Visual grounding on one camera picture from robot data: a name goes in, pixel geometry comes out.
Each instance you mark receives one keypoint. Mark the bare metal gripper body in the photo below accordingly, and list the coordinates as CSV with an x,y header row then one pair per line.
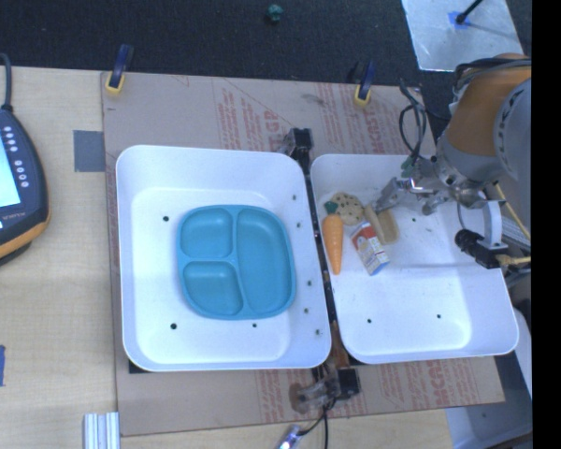
x,y
441,187

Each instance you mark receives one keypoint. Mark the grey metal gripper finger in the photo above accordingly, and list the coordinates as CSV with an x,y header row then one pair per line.
x,y
379,204
395,187

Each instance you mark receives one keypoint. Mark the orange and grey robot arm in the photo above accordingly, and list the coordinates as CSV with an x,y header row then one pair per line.
x,y
481,120

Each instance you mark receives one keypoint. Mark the tan bread bun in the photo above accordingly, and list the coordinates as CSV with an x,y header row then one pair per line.
x,y
388,229

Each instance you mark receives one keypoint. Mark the tan chocolate chip biscuit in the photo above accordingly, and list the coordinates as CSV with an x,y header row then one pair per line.
x,y
348,206

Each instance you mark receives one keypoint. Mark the red and white carton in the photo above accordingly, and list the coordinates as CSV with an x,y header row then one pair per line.
x,y
370,248

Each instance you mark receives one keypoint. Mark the orange carrot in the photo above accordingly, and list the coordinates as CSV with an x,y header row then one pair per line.
x,y
333,241

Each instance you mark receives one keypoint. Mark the thin black rod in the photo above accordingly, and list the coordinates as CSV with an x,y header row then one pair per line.
x,y
321,250

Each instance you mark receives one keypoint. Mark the white plastic tray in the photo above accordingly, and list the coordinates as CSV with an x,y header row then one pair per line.
x,y
416,307
149,260

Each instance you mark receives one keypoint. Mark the blue divided plate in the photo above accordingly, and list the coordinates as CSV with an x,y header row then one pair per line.
x,y
257,260

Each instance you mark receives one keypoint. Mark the green broccoli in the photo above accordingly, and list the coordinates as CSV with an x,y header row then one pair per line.
x,y
275,12

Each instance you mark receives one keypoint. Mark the brown cardboard board red print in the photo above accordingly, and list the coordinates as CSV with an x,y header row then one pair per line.
x,y
168,110

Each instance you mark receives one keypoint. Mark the black cylinder on white bracket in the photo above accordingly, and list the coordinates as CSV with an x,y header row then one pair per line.
x,y
488,246

